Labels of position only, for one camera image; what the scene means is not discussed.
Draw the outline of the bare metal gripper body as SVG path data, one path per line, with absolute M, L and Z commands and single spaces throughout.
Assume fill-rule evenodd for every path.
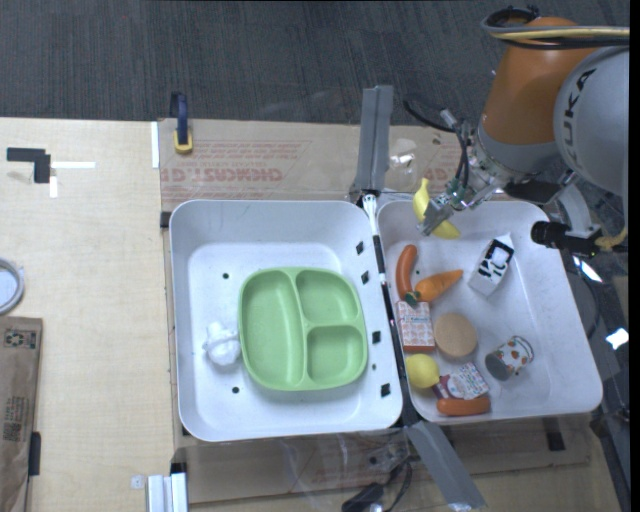
M 505 168 L 482 149 L 468 149 L 446 185 L 453 209 L 474 208 L 490 199 L 505 179 Z

